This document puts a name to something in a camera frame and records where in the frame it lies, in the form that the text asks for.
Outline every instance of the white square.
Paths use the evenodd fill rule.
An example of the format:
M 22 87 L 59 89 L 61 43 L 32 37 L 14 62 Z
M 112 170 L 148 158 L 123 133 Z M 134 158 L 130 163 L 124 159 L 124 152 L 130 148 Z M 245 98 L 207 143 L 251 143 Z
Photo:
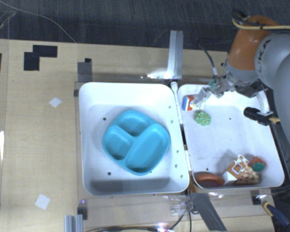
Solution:
M 57 98 L 57 97 L 55 97 L 55 98 L 53 98 L 50 102 L 49 102 L 49 104 L 51 104 L 53 107 L 58 107 L 58 105 L 60 104 L 60 103 L 62 103 L 62 100 L 61 99 L 59 99 L 59 98 Z
M 49 204 L 50 198 L 47 198 L 43 194 L 40 194 L 37 201 L 35 202 L 35 205 L 43 210 L 46 210 L 48 204 Z

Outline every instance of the blue plate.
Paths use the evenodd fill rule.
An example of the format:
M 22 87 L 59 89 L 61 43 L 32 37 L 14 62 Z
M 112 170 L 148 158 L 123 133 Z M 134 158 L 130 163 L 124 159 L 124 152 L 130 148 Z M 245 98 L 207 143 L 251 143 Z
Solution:
M 136 110 L 120 114 L 106 129 L 102 139 L 105 153 L 136 175 L 151 172 L 170 143 L 170 135 L 161 124 Z

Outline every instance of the yellow cable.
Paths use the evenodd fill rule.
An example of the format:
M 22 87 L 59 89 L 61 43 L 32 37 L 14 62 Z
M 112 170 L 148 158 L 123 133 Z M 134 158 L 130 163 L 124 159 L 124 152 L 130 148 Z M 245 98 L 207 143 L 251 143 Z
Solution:
M 287 25 L 279 25 L 279 26 L 243 26 L 237 23 L 232 18 L 233 24 L 239 29 L 246 29 L 246 30 L 272 30 L 272 29 L 290 29 L 290 26 Z

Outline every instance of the wooden table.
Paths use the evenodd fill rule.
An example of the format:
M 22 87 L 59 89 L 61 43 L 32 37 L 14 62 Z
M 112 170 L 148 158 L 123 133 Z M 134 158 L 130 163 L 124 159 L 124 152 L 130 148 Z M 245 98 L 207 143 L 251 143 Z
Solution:
M 58 46 L 58 56 L 40 58 L 40 71 L 24 71 L 24 52 L 32 52 L 34 44 Z M 65 215 L 75 216 L 78 206 L 73 96 L 77 63 L 91 58 L 94 74 L 140 77 L 166 68 L 168 49 L 0 40 L 0 53 L 0 108 L 6 107 L 0 110 L 1 127 L 5 130 L 0 232 L 64 231 Z M 210 54 L 217 64 L 225 61 L 225 52 Z M 202 51 L 184 50 L 184 76 L 208 78 L 209 66 Z M 62 100 L 56 108 L 49 104 L 53 98 Z M 40 194 L 50 198 L 45 210 L 35 206 Z M 214 202 L 228 231 L 274 231 L 271 218 L 262 207 L 250 203 L 249 192 L 235 195 L 225 199 L 225 203 Z M 159 202 L 150 203 L 146 195 L 123 197 L 120 203 L 127 204 L 123 207 L 116 205 L 114 199 L 92 197 L 90 202 L 97 209 L 94 221 L 99 221 L 94 226 L 117 222 L 127 225 L 132 221 L 144 225 L 156 223 L 157 219 L 176 221 L 178 217 L 171 216 L 170 207 L 162 198 L 154 197 Z M 270 195 L 265 199 L 273 202 Z M 84 221 L 84 227 L 90 228 L 91 223 Z M 208 231 L 199 215 L 193 215 L 192 226 L 192 231 Z M 176 231 L 188 230 L 185 216 Z

